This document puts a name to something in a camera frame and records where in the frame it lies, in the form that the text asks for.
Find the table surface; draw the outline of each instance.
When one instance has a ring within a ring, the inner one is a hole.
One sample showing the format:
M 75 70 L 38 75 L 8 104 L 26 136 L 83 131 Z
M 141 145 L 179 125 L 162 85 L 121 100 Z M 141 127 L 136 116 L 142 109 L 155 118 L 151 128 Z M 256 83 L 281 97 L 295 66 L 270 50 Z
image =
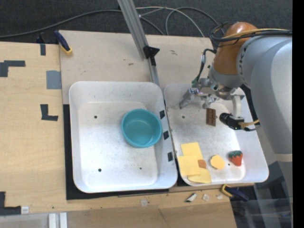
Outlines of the table surface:
M 0 191 L 6 192 L 5 206 L 28 206 L 30 213 L 47 213 L 140 207 L 140 200 L 147 199 L 149 206 L 159 209 L 202 205 L 205 210 L 222 212 L 227 227 L 235 227 L 229 198 L 217 198 L 219 186 L 174 186 L 161 194 L 66 200 L 63 104 L 68 104 L 69 86 L 79 80 L 150 81 L 150 72 L 130 34 L 61 33 L 73 48 L 71 55 L 62 53 L 58 45 L 47 44 L 42 56 L 39 44 L 0 42 L 0 62 L 26 63 L 9 67 L 8 77 L 0 77 Z M 89 46 L 93 38 L 99 44 Z M 211 48 L 206 38 L 147 35 L 147 39 L 150 46 L 161 49 L 156 63 L 162 89 L 170 83 L 189 83 L 198 73 L 203 49 Z M 95 70 L 89 65 L 96 65 Z M 51 70 L 61 71 L 62 90 L 47 89 L 46 72 Z M 58 120 L 41 120 L 41 104 L 48 104 L 48 114 L 58 115 Z M 198 198 L 184 202 L 194 192 Z M 208 202 L 203 194 L 210 196 Z

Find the red strawberry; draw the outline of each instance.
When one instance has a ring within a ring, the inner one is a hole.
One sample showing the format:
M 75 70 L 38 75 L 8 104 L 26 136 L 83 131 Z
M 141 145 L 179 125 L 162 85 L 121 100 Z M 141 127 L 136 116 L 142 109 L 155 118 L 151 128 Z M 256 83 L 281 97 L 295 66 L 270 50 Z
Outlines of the red strawberry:
M 243 153 L 240 150 L 231 151 L 228 154 L 229 160 L 236 166 L 242 165 Z

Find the bowl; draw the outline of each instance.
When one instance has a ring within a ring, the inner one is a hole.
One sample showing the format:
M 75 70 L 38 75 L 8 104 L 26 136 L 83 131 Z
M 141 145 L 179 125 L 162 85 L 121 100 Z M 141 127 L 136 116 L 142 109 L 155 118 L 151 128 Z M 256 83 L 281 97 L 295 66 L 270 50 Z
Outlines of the bowl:
M 155 145 L 162 135 L 162 125 L 155 114 L 145 109 L 135 109 L 122 120 L 124 139 L 135 148 Z

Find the wooden table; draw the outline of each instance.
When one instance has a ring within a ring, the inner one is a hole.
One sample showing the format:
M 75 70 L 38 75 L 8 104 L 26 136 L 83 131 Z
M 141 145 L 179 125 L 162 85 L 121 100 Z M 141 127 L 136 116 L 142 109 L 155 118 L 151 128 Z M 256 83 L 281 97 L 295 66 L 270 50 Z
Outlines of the wooden table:
M 103 38 L 119 46 L 112 47 L 104 40 L 97 47 L 93 45 L 95 51 L 92 52 L 87 47 L 88 41 L 86 43 L 81 36 L 75 35 L 94 38 L 96 33 L 61 33 L 73 48 L 72 55 L 63 54 L 58 45 L 46 45 L 46 55 L 42 56 L 39 44 L 0 42 L 0 62 L 24 60 L 26 64 L 25 67 L 11 66 L 8 76 L 0 77 L 0 191 L 6 192 L 5 206 L 28 206 L 32 214 L 74 211 L 68 218 L 75 223 L 77 220 L 78 223 L 80 220 L 84 222 L 85 212 L 90 210 L 97 212 L 95 220 L 109 212 L 128 215 L 133 210 L 154 217 L 151 222 L 165 220 L 161 227 L 178 227 L 179 219 L 186 224 L 193 216 L 196 217 L 193 224 L 201 224 L 204 220 L 210 227 L 222 227 L 223 223 L 225 227 L 236 227 L 229 198 L 225 195 L 218 198 L 222 194 L 219 186 L 174 186 L 161 194 L 66 200 L 63 104 L 68 104 L 70 84 L 83 79 L 149 81 L 150 78 L 149 69 L 141 65 L 131 35 L 101 33 Z M 123 43 L 119 43 L 119 38 L 124 38 Z M 203 49 L 211 47 L 205 38 L 147 38 L 150 46 L 161 48 L 156 63 L 162 89 L 169 83 L 189 83 L 198 73 Z M 121 50 L 119 57 L 111 57 L 114 49 Z M 108 55 L 102 64 L 103 73 L 88 73 L 87 65 L 100 65 L 98 51 Z M 209 57 L 206 65 L 211 61 L 212 57 Z M 109 70 L 113 65 L 117 66 L 115 74 Z M 136 73 L 135 78 L 131 78 L 131 73 L 122 72 L 120 67 Z M 47 89 L 46 73 L 52 70 L 61 71 L 62 90 Z M 48 104 L 48 114 L 57 115 L 58 120 L 42 120 L 41 104 Z M 184 202 L 194 192 L 198 197 L 193 202 Z M 202 199 L 203 194 L 209 195 L 208 202 Z M 143 199 L 148 201 L 147 207 L 142 207 Z

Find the yellow and black clamp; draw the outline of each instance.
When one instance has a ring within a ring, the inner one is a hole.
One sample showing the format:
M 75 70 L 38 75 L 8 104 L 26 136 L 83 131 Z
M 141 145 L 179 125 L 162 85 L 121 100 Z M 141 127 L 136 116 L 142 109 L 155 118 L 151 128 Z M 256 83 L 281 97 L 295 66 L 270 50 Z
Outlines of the yellow and black clamp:
M 226 196 L 232 198 L 232 197 L 238 197 L 239 199 L 243 200 L 243 201 L 248 201 L 249 197 L 244 194 L 243 192 L 241 192 L 240 190 L 236 189 L 236 188 L 232 188 L 226 184 L 224 184 L 220 191 L 222 193 L 224 193 Z
M 72 52 L 72 48 L 68 45 L 64 37 L 57 31 L 54 31 L 54 36 L 60 43 L 60 48 L 67 54 L 70 54 Z

